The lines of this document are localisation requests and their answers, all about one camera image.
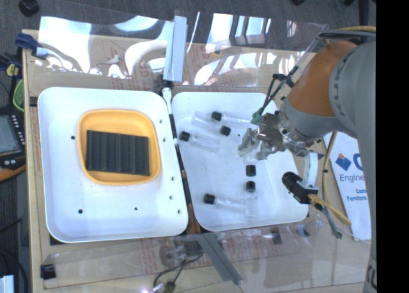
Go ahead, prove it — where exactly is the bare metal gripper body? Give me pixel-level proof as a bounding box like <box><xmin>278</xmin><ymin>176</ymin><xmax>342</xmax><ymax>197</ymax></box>
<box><xmin>257</xmin><ymin>113</ymin><xmax>310</xmax><ymax>158</ymax></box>

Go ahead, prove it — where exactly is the clear plastic bottle black cap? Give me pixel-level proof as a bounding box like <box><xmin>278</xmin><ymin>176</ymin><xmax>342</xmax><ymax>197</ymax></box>
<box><xmin>178</xmin><ymin>130</ymin><xmax>222</xmax><ymax>148</ymax></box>
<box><xmin>203</xmin><ymin>193</ymin><xmax>247</xmax><ymax>212</ymax></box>
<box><xmin>243</xmin><ymin>152</ymin><xmax>258</xmax><ymax>177</ymax></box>
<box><xmin>210</xmin><ymin>111</ymin><xmax>254</xmax><ymax>125</ymax></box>
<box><xmin>190</xmin><ymin>111</ymin><xmax>232</xmax><ymax>137</ymax></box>
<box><xmin>245</xmin><ymin>180</ymin><xmax>259</xmax><ymax>221</ymax></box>

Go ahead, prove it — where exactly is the white plastic tray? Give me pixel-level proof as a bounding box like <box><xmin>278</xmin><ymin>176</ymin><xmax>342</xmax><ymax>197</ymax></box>
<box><xmin>37</xmin><ymin>86</ymin><xmax>189</xmax><ymax>244</ymax></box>
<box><xmin>171</xmin><ymin>91</ymin><xmax>309</xmax><ymax>233</ymax></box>

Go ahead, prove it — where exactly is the thin black and white rod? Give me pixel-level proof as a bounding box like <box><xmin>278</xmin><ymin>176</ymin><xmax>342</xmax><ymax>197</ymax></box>
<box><xmin>162</xmin><ymin>87</ymin><xmax>201</xmax><ymax>235</ymax></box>

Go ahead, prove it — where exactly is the yellow rounded plastic bowl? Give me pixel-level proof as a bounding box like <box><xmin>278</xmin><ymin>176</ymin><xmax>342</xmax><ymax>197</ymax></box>
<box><xmin>77</xmin><ymin>109</ymin><xmax>162</xmax><ymax>186</ymax></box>

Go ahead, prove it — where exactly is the black ribbed rectangular insert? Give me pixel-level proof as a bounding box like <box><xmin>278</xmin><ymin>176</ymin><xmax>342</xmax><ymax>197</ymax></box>
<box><xmin>85</xmin><ymin>129</ymin><xmax>151</xmax><ymax>177</ymax></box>

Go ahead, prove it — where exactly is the brown cardboard board red print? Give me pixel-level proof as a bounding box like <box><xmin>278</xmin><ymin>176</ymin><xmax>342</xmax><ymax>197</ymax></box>
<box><xmin>29</xmin><ymin>36</ymin><xmax>324</xmax><ymax>282</ymax></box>

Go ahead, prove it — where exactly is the black cylinder on white bracket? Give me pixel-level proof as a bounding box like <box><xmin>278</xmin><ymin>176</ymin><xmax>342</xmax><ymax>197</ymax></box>
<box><xmin>281</xmin><ymin>152</ymin><xmax>321</xmax><ymax>205</ymax></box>

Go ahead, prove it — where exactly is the black block with thin wires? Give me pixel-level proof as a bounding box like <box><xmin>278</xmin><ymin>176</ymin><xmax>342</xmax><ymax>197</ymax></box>
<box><xmin>165</xmin><ymin>239</ymin><xmax>203</xmax><ymax>259</ymax></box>

